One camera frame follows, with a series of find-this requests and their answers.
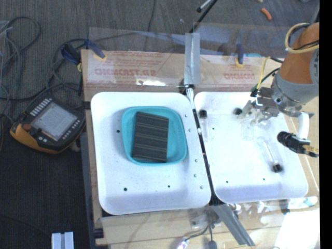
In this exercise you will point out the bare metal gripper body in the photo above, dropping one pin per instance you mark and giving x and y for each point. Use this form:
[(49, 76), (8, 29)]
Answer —
[(269, 101)]

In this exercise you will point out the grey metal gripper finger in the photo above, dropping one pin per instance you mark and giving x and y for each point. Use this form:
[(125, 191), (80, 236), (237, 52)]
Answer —
[(247, 109), (260, 117)]

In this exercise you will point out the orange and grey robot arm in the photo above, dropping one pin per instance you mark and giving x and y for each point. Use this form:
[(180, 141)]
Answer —
[(298, 66)]

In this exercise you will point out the clear plastic bottle black cap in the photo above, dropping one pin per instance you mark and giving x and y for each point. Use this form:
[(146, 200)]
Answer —
[(204, 124), (237, 111), (271, 154)]

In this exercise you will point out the thin black and white rod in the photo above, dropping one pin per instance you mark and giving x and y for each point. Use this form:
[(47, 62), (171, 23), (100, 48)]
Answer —
[(201, 141)]

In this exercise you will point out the white plastic tray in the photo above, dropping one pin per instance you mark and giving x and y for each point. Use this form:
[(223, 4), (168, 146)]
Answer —
[(145, 188), (238, 175)]

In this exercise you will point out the blue plate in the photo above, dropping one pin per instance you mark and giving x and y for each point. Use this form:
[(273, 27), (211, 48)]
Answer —
[(179, 139)]

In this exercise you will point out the orange toy sausage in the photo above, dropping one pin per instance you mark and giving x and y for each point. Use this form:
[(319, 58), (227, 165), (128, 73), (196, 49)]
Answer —
[(266, 14)]

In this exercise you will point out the brown cardboard board red print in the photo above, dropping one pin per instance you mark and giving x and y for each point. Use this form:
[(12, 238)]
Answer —
[(160, 66)]

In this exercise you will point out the dark grey striped carpet piece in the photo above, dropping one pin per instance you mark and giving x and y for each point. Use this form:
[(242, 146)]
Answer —
[(150, 136)]

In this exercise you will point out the black cylinder on white bracket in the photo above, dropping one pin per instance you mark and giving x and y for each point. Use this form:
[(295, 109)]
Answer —
[(293, 140)]

